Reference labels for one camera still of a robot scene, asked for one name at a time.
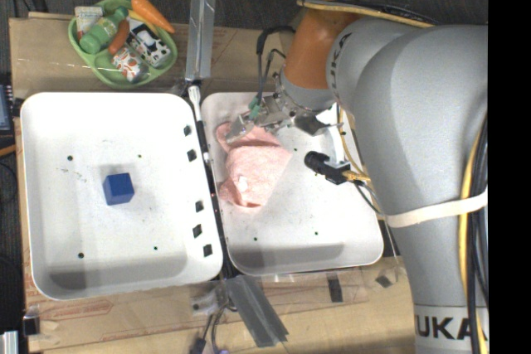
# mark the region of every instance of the wooden table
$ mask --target wooden table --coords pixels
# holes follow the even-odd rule
[[[69,16],[32,12],[10,21],[12,84],[16,98],[42,91],[110,91],[85,66],[66,37]],[[174,40],[179,59],[164,77],[143,90],[167,92],[184,74],[188,26],[176,25]],[[202,85],[203,97],[220,91],[256,89],[255,45],[259,31],[216,28],[212,78]],[[266,49],[286,48],[278,35]],[[274,62],[272,70],[280,68]],[[54,301],[32,281],[25,164],[20,122],[15,119],[25,296],[28,314],[40,318],[41,331],[30,340],[31,352],[66,353],[188,353],[206,318],[194,316],[191,299],[215,283],[124,293],[79,301]],[[300,274],[263,279],[264,292],[289,331],[282,346],[258,349],[237,313],[227,312],[217,329],[217,345],[230,352],[302,353],[347,352],[408,354],[414,352],[413,308],[407,276],[384,289],[375,278],[391,280],[402,271],[398,259],[382,259],[372,266],[338,271],[343,302],[332,303],[327,275]],[[207,346],[206,353],[212,352]]]

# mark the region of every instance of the green bottle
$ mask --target green bottle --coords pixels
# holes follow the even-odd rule
[[[81,49],[92,55],[101,51],[104,44],[111,40],[118,31],[119,22],[128,15],[129,13],[125,7],[118,6],[112,15],[100,18],[81,38]]]

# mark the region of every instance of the pink cloth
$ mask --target pink cloth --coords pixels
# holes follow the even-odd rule
[[[238,206],[263,206],[291,159],[278,139],[260,127],[229,145],[225,141],[230,123],[221,124],[216,137],[225,152],[228,178],[221,185],[219,197]]]

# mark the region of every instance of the green basket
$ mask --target green basket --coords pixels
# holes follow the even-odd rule
[[[103,0],[96,3],[96,6],[101,6],[104,9],[104,15],[110,15],[114,13],[118,6],[123,6],[130,9],[131,3],[127,0]],[[83,51],[83,49],[81,49],[81,46],[77,40],[77,25],[75,18],[72,18],[70,24],[68,25],[68,38],[79,56],[92,69],[92,71],[94,71],[94,74],[96,74],[101,81],[113,89],[131,90],[155,80],[157,77],[169,70],[177,60],[177,47],[175,46],[173,38],[163,28],[157,27],[157,30],[158,36],[164,43],[166,43],[171,51],[171,56],[161,68],[154,68],[151,65],[146,64],[149,68],[149,72],[139,81],[134,83],[127,81],[122,73],[116,69],[112,63],[113,56],[109,53],[109,51],[107,51],[107,49],[103,49],[95,55],[86,53]]]

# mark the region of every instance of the white strap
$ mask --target white strap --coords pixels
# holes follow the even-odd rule
[[[386,216],[387,224],[391,227],[407,227],[437,218],[460,216],[478,211],[489,202],[488,187],[485,191],[471,198],[457,201],[442,202],[441,204],[424,206],[413,211],[403,212],[395,216]]]

